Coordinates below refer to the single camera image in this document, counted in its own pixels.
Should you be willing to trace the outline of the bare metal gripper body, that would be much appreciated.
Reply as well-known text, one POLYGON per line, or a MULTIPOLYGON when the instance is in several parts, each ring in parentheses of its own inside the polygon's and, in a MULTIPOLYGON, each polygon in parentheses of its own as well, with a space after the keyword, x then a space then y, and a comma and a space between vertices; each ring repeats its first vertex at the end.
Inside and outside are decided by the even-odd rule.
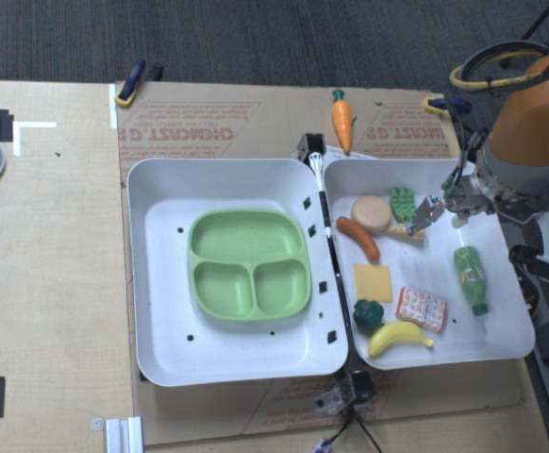
POLYGON ((495 213, 507 198, 508 188, 485 171, 469 175, 455 171, 444 181, 444 206, 461 217, 495 213))

